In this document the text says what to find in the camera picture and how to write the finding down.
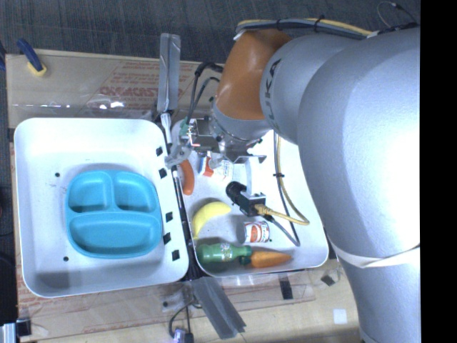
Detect white plastic tray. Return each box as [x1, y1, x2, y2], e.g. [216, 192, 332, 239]
[170, 119, 330, 279]
[13, 116, 190, 299]

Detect black cylinder on white bracket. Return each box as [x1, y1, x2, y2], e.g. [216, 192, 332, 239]
[225, 154, 268, 218]

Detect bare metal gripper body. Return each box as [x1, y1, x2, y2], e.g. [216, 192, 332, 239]
[184, 116, 264, 156]

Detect orange sausage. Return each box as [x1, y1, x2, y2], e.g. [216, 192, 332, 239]
[179, 159, 196, 197]

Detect white and orange carton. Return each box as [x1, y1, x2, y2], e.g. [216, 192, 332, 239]
[197, 154, 235, 182]

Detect green bottle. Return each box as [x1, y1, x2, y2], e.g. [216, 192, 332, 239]
[196, 242, 253, 266]

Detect brown cardboard board, red print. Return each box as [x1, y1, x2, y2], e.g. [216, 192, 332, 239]
[4, 48, 317, 337]

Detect blue divided plate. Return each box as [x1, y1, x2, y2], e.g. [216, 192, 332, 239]
[64, 169, 164, 259]

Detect orange carrot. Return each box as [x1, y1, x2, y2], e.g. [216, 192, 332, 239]
[239, 250, 293, 269]

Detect yellow banana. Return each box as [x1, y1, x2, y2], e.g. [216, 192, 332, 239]
[191, 200, 233, 241]

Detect red and white can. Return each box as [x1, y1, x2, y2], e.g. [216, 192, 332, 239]
[243, 220, 271, 244]

